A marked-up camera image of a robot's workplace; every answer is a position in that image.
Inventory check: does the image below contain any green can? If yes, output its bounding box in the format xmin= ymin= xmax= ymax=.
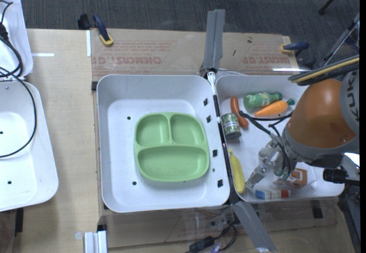
xmin=221 ymin=113 xmax=242 ymax=140

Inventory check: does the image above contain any orange carrot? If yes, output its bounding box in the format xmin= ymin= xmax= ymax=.
xmin=253 ymin=98 xmax=296 ymax=118

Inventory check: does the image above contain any green divided plate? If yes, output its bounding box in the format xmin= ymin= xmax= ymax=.
xmin=133 ymin=112 xmax=211 ymax=183

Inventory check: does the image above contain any black cylinder on white bracket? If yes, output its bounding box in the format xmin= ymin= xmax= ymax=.
xmin=323 ymin=152 xmax=360 ymax=184

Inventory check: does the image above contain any green plastic bottle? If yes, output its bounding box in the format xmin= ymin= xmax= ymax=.
xmin=243 ymin=91 xmax=284 ymax=110

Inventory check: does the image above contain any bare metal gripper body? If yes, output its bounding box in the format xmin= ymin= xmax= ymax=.
xmin=258 ymin=133 xmax=290 ymax=173

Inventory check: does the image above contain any brown cardboard board red print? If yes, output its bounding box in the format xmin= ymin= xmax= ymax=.
xmin=90 ymin=27 xmax=339 ymax=248

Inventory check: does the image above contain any orange and white carton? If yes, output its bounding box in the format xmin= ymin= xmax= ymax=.
xmin=272 ymin=168 xmax=308 ymax=189

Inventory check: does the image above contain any orange sausage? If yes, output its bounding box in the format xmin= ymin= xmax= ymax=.
xmin=230 ymin=96 xmax=249 ymax=129

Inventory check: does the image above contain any yellow banana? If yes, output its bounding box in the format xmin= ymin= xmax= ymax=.
xmin=228 ymin=148 xmax=246 ymax=195

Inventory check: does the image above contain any white plastic tray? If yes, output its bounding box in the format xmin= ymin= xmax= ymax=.
xmin=96 ymin=74 xmax=231 ymax=214
xmin=214 ymin=74 xmax=345 ymax=204

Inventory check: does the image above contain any blue white orange box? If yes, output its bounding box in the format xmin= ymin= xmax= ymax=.
xmin=254 ymin=188 xmax=292 ymax=200

